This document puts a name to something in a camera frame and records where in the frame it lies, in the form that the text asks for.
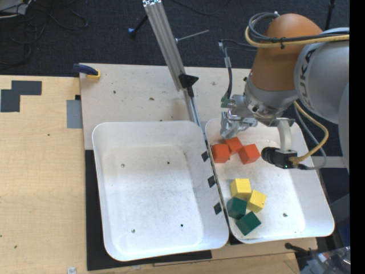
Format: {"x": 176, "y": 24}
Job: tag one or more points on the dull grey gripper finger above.
{"x": 226, "y": 125}
{"x": 240, "y": 125}

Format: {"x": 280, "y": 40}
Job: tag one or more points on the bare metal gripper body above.
{"x": 242, "y": 107}

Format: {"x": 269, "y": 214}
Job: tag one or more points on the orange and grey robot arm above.
{"x": 285, "y": 64}

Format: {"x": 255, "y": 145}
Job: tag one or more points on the orange cube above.
{"x": 221, "y": 153}
{"x": 235, "y": 144}
{"x": 249, "y": 153}

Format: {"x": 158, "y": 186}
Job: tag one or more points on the thin black and white rod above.
{"x": 194, "y": 110}

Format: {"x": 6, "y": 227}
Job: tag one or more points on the yellow cube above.
{"x": 241, "y": 187}
{"x": 256, "y": 201}

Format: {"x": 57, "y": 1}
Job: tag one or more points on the white plastic tray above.
{"x": 282, "y": 193}
{"x": 151, "y": 193}

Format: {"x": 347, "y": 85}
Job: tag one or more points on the green cube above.
{"x": 248, "y": 223}
{"x": 236, "y": 207}

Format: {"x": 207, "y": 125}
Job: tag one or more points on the pale flat board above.
{"x": 128, "y": 96}

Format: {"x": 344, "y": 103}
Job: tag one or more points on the black cylinder on white bracket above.
{"x": 278, "y": 156}

